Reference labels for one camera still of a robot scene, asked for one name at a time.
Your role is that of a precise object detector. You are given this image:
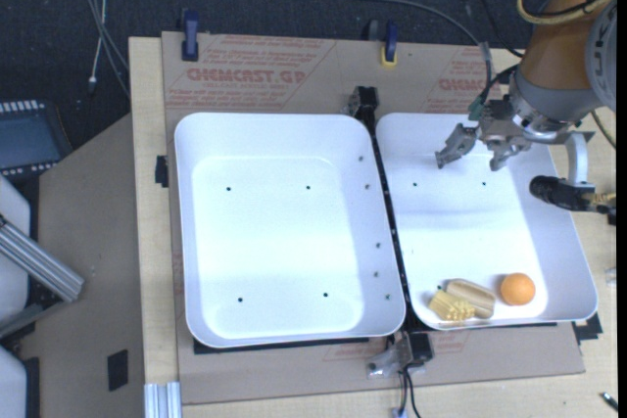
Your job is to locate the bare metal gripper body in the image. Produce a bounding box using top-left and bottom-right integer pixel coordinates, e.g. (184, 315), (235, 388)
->
(477, 95), (572, 151)

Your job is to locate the white plastic tray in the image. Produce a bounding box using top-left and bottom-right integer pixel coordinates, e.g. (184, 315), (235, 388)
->
(375, 113), (600, 332)
(173, 112), (408, 349)

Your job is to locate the thin black rod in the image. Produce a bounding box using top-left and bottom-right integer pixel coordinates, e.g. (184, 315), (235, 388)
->
(370, 121), (413, 334)

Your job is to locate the orange ball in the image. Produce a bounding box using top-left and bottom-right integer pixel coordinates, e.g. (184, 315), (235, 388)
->
(500, 272), (537, 307)

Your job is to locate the tan bread roll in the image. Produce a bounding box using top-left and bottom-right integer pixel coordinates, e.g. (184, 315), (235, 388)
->
(444, 278), (497, 320)

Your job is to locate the brown cardboard board red print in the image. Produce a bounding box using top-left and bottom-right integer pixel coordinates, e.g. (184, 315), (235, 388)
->
(160, 30), (587, 405)

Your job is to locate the yellow corn piece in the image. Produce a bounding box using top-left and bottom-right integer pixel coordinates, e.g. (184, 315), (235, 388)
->
(428, 290), (477, 322)

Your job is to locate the black cylinder on white bracket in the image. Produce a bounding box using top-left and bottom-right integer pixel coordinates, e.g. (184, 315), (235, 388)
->
(529, 130), (600, 212)

